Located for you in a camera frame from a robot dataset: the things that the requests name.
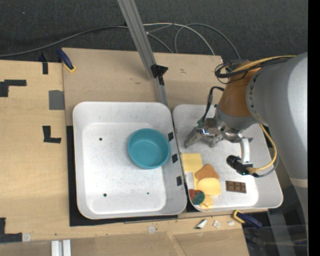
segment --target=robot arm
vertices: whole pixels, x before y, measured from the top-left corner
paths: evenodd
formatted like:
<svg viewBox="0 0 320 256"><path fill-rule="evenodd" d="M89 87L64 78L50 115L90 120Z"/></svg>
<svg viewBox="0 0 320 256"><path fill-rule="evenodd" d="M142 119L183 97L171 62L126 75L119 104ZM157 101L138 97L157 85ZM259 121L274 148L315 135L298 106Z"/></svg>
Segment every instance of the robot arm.
<svg viewBox="0 0 320 256"><path fill-rule="evenodd" d="M267 126L308 223L308 53L270 58L264 64L248 61L232 71L235 76L229 78L215 116L200 119L185 146L203 137L211 147L221 140L239 143L241 132L252 124ZM228 157L227 162L234 169L250 168L239 158Z"/></svg>

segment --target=black cable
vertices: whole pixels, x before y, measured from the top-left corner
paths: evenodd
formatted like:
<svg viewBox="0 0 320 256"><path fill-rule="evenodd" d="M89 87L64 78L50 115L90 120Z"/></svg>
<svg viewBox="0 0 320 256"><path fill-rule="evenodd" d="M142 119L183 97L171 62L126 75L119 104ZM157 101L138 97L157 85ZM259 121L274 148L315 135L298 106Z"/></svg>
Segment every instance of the black cable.
<svg viewBox="0 0 320 256"><path fill-rule="evenodd" d="M205 121L206 116L207 116L207 114L208 114L208 112L209 112L209 109L210 109L210 106L211 106L211 103L212 103L212 100L213 100L213 95L212 95L212 94L213 94L214 89L218 89L218 90L220 90L220 91L222 91L222 92L225 90L224 88L219 87L219 86L213 86L213 87L210 89L210 92L209 92L209 95L208 95L208 101L207 101L207 103L206 103L206 109L205 109L205 112L204 112L203 117L201 117L201 119L200 119L200 120L202 120L202 122Z"/></svg>
<svg viewBox="0 0 320 256"><path fill-rule="evenodd" d="M234 65L237 65L237 64L241 64L241 63L244 62L244 60L233 60L233 61L229 61L227 63L218 65L215 68L214 74L218 79L219 78L231 78L231 77L246 73L246 72L248 72L250 70L254 70L254 69L257 69L257 68L263 68L263 67L266 67L266 66L269 66L269 65L274 65L274 64L278 64L278 63L284 63L288 59L291 59L291 58L292 58L292 56L288 56L288 57L280 56L278 58L269 59L269 60L263 61L261 63L255 64L255 65L253 65L251 67L248 67L246 69L242 69L242 70L239 70L239 71L233 71L233 72L230 72L230 73L221 73L221 71L223 69L225 69L225 68L228 68L230 66L234 66Z"/></svg>
<svg viewBox="0 0 320 256"><path fill-rule="evenodd" d="M240 78L238 78L238 79L234 79L234 80L229 81L229 82L222 82L219 77L217 77L217 79L218 79L218 81L219 81L221 84L228 85L228 84L230 84L230 83L232 83L232 82L234 82L234 81L239 81L239 80L243 79L243 78L247 75L247 73L248 73L248 72L245 72L242 77L240 77Z"/></svg>
<svg viewBox="0 0 320 256"><path fill-rule="evenodd" d="M171 50L171 49L169 48L169 46L167 46L167 45L166 45L163 41L161 41L159 38L155 37L153 34L150 34L150 33L147 33L147 35L148 35L149 37L157 40L157 41L158 41L160 44L162 44L170 53L172 53L172 54L174 53L174 51Z"/></svg>
<svg viewBox="0 0 320 256"><path fill-rule="evenodd" d="M119 26L119 25L116 25L116 26L102 26L102 27L96 27L96 28L92 28L92 29L89 29L89 30L86 30L86 31L82 31L82 32L79 32L79 33L76 33L76 34L73 34L71 36L68 36L66 38L63 38L59 41L55 41L53 43L50 43L50 44L47 44L45 46L41 46L41 47L38 47L38 48L35 48L35 49L31 49L31 50L26 50L26 51L21 51L21 52L16 52L16 53L9 53L9 54L3 54L3 55L0 55L0 58L7 58L7 57L13 57L13 56L19 56L19 55L24 55L24 54L29 54L29 53L34 53L34 52L37 52L39 50L43 50L43 49L46 49L46 48L49 48L49 47L52 47L52 46L55 46L57 44L60 44L62 42L65 42L67 40L70 40L72 38L75 38L75 37L78 37L78 36L81 36L81 35L84 35L84 34L88 34L88 33L92 33L92 32L97 32L97 31L104 31L104 30L110 30L110 29L129 29L127 26ZM173 53L173 51L164 43L162 42L159 38L155 37L154 35L151 35L149 34L149 36L155 40L157 40L159 43L161 43L165 48L168 49L169 52Z"/></svg>

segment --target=orange toy food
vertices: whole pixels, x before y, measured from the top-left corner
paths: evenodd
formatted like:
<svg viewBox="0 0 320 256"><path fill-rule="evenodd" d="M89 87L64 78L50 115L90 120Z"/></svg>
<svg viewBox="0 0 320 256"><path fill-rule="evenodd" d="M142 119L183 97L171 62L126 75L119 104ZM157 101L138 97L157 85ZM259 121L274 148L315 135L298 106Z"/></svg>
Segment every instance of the orange toy food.
<svg viewBox="0 0 320 256"><path fill-rule="evenodd" d="M214 167L207 163L205 166L203 166L200 170L198 170L194 176L200 181L204 178L216 178L219 179L219 174L216 173Z"/></svg>

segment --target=yellow cable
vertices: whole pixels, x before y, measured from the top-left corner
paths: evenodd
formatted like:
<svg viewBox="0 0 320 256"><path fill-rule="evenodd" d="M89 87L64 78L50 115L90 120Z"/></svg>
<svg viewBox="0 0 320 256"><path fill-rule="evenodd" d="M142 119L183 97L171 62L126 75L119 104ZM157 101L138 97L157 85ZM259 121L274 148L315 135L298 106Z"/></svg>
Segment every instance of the yellow cable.
<svg viewBox="0 0 320 256"><path fill-rule="evenodd" d="M269 57L269 58L262 58L262 59L255 60L255 61L249 62L247 64L244 64L244 65L242 65L240 67L237 67L235 70L233 70L229 74L232 74L233 72L237 72L237 71L241 71L241 70L245 70L245 69L251 68L254 65L257 65L257 64L260 64L260 63L263 63L263 62L266 62L266 61L270 61L270 60L273 60L273 59L289 58L289 57L295 57L295 55L284 55L284 56L275 56L275 57Z"/></svg>
<svg viewBox="0 0 320 256"><path fill-rule="evenodd" d="M263 125L261 123L259 123L259 126L261 127L264 135L267 137L267 139L270 141L273 149L274 149L274 156L273 159L271 160L271 162L269 162L268 164L266 164L265 166L259 167L259 168L254 168L254 167L248 167L247 170L252 174L252 173L256 173L258 171L264 170L268 167L270 167L271 165L273 165L273 163L276 161L277 159L277 148L276 145L274 143L274 141L272 140L272 138L270 137L270 135L268 134L268 132L266 131L266 129L263 127Z"/></svg>

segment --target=yellow toy food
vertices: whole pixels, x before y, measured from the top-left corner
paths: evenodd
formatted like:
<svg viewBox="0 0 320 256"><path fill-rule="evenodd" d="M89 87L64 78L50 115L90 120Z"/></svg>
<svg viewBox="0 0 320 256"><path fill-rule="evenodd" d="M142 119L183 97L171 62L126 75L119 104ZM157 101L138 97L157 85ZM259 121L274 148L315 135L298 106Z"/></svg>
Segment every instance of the yellow toy food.
<svg viewBox="0 0 320 256"><path fill-rule="evenodd" d="M203 178L196 184L196 189L203 191L205 195L217 196L221 194L221 185L217 178Z"/></svg>
<svg viewBox="0 0 320 256"><path fill-rule="evenodd" d="M204 178L216 178L219 179L219 174L216 173L215 168L207 163L205 166L203 166L200 170L198 170L194 176L200 181Z"/></svg>

